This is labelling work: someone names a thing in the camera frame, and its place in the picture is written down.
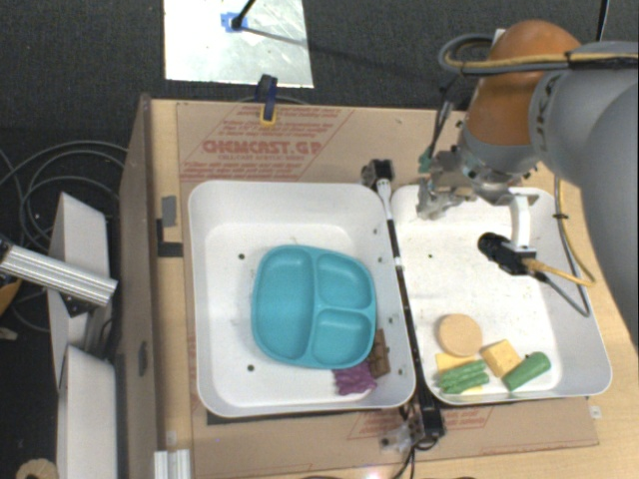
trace round wooden piece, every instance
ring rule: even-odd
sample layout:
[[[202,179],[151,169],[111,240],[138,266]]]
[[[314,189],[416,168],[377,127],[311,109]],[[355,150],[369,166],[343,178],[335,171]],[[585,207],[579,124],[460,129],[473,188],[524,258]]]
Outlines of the round wooden piece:
[[[481,347],[481,328],[468,315],[450,314],[439,324],[437,339],[446,353],[471,356]]]

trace white tray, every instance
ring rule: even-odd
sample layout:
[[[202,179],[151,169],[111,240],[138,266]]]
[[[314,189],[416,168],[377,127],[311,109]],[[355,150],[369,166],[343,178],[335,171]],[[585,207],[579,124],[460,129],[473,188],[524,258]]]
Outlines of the white tray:
[[[446,403],[478,404],[604,391],[612,372],[594,314],[583,317],[550,286],[529,276],[511,276],[478,250],[477,241],[486,232],[510,238],[508,207],[478,200],[448,210],[441,220],[424,221],[415,212],[417,190],[416,186],[399,189],[392,198],[392,211],[424,374],[432,392]],[[569,271],[552,217],[553,199],[539,190],[518,191],[539,195],[530,209],[530,244],[537,248],[537,258]],[[581,302],[574,284],[553,279]],[[551,370],[514,393],[491,374],[480,393],[442,393],[436,386],[435,353],[443,350],[435,329],[443,316],[454,312],[479,323],[484,345],[505,338],[521,357],[543,351]]]
[[[198,390],[226,417],[388,408],[415,378],[381,201],[359,185],[211,181],[189,199]],[[377,327],[391,374],[377,388],[340,396],[332,372],[277,362],[251,331],[251,294],[264,254],[281,244],[328,248],[359,259],[377,297]]]

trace purple cloth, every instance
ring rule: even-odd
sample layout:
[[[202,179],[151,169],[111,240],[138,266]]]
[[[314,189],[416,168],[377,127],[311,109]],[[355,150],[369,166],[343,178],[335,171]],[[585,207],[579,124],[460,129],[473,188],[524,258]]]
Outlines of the purple cloth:
[[[367,360],[348,369],[334,369],[332,374],[335,377],[339,395],[360,394],[377,387],[377,383],[370,374]]]

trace blue clamp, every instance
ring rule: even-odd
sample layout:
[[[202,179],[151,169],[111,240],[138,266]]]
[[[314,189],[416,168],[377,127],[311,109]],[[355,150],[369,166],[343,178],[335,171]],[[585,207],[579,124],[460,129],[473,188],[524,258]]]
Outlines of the blue clamp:
[[[247,18],[246,16],[242,19],[242,27],[240,27],[239,29],[233,28],[231,21],[233,20],[233,18],[239,15],[240,13],[237,12],[223,12],[220,15],[222,26],[227,32],[242,32],[243,28],[249,28],[249,18]]]
[[[272,126],[276,123],[276,98],[278,93],[278,79],[270,75],[262,75],[256,87],[256,103],[264,103],[260,111],[260,123]]]

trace black floor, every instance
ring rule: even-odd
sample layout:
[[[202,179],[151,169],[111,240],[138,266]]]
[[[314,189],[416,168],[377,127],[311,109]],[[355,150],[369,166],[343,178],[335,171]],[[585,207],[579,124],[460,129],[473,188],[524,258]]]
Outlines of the black floor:
[[[303,0],[316,87],[285,94],[310,103],[433,108],[447,40],[491,33],[517,21],[556,23],[582,42],[595,39],[601,0]],[[639,0],[610,0],[604,39],[637,41]],[[168,82],[163,77],[163,0],[0,0],[0,150],[14,166],[51,146],[105,141],[126,146],[141,93],[235,100],[249,86]],[[26,187],[37,165],[25,167]],[[18,198],[0,160],[0,233],[18,240]],[[44,178],[85,176],[117,190],[119,172],[97,157],[67,158]],[[34,196],[34,214],[51,224],[64,188],[108,215],[108,196],[73,182]],[[35,292],[30,288],[20,296]],[[48,324],[44,298],[20,313]],[[24,461],[55,458],[56,392],[49,337],[16,319],[0,326],[0,477]]]

